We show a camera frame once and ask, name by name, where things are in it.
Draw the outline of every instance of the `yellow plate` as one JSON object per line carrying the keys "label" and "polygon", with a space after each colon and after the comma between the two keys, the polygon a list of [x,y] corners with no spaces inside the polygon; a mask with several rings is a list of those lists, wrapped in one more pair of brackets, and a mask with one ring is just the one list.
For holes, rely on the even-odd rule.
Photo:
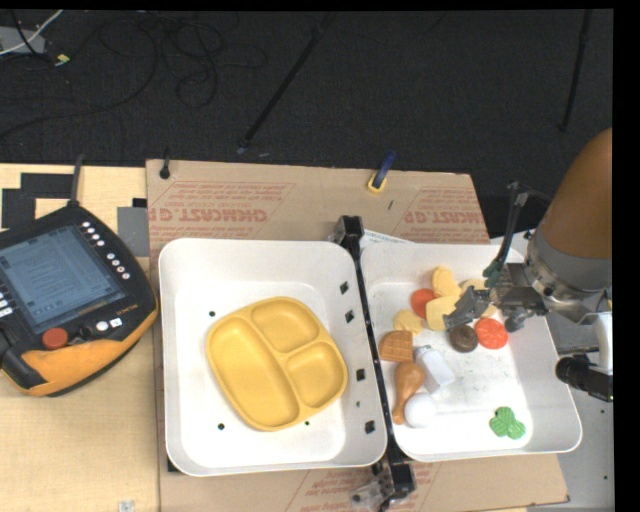
{"label": "yellow plate", "polygon": [[220,319],[207,358],[238,414],[259,430],[281,430],[328,407],[347,386],[331,335],[302,302],[274,297]]}

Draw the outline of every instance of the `white tray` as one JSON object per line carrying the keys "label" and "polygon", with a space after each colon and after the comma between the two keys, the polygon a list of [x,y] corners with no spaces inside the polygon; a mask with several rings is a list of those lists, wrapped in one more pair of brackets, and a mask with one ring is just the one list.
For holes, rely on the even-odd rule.
{"label": "white tray", "polygon": [[[362,253],[369,309],[376,340],[393,330],[393,318],[410,309],[418,288],[430,288],[431,271],[449,267],[458,282],[481,278],[498,248],[483,245],[399,244],[381,242]],[[523,261],[511,251],[510,262]],[[501,313],[494,315],[502,320]],[[456,381],[432,394],[438,414],[428,427],[394,425],[398,446],[424,462],[495,455],[567,452],[581,440],[582,427],[569,387],[555,376],[558,355],[543,317],[530,318],[510,333],[500,350],[478,346],[473,352],[451,348],[445,332],[428,328],[414,337],[414,346],[438,349]],[[381,361],[390,409],[395,404],[395,363]],[[508,406],[527,429],[524,437],[498,437],[489,420]]]}
{"label": "white tray", "polygon": [[[162,250],[159,276],[166,446],[180,471],[212,476],[367,466],[383,456],[384,417],[347,251],[329,242],[180,239]],[[205,340],[217,319],[274,296],[302,301],[315,313],[349,380],[341,398],[308,422],[264,432],[248,426],[227,401]]]}

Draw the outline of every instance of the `white toy egg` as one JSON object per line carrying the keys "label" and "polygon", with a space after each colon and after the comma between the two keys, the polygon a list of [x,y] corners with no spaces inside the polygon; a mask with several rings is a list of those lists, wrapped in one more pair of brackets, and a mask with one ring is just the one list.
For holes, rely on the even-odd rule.
{"label": "white toy egg", "polygon": [[404,418],[413,428],[424,428],[438,414],[438,406],[428,393],[416,393],[404,406]]}

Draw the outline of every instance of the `cardboard box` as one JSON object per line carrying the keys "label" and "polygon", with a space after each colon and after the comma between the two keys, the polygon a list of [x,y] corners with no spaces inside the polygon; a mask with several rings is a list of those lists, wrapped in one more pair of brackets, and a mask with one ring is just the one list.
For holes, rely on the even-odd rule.
{"label": "cardboard box", "polygon": [[[366,169],[147,162],[150,261],[176,238],[325,240],[342,215],[366,229],[430,243],[488,243],[470,176],[391,171],[378,195]],[[164,444],[161,329],[154,329],[160,493],[163,510],[312,512],[357,510],[350,491],[371,468],[265,472],[194,478],[168,470]],[[488,510],[566,501],[555,455],[413,463],[417,490],[392,510]]]}

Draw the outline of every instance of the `brown round toy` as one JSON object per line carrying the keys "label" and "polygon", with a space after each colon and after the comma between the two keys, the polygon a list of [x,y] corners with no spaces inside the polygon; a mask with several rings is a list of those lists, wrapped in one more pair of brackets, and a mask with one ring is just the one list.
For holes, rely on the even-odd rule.
{"label": "brown round toy", "polygon": [[478,335],[468,324],[457,325],[449,331],[449,342],[458,352],[471,352],[478,346]]}

